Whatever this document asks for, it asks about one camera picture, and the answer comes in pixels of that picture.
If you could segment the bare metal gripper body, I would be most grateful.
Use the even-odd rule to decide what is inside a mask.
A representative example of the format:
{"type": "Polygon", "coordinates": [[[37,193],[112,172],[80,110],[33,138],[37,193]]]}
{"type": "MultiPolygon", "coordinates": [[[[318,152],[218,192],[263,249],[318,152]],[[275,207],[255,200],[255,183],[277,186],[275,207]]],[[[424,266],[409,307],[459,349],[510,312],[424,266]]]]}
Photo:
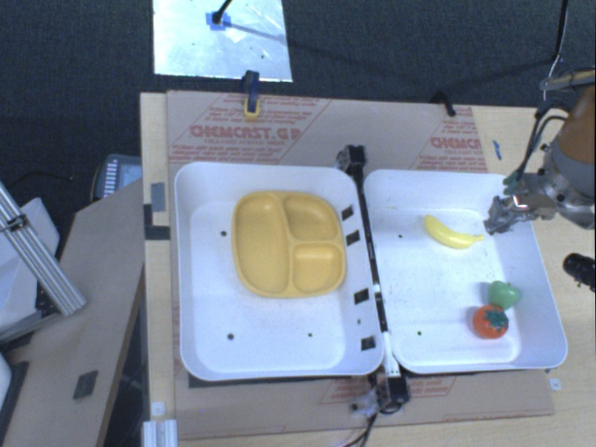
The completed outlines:
{"type": "Polygon", "coordinates": [[[595,228],[593,207],[594,196],[554,173],[524,174],[510,197],[510,211],[520,220],[551,220],[560,215],[583,229],[595,228]]]}

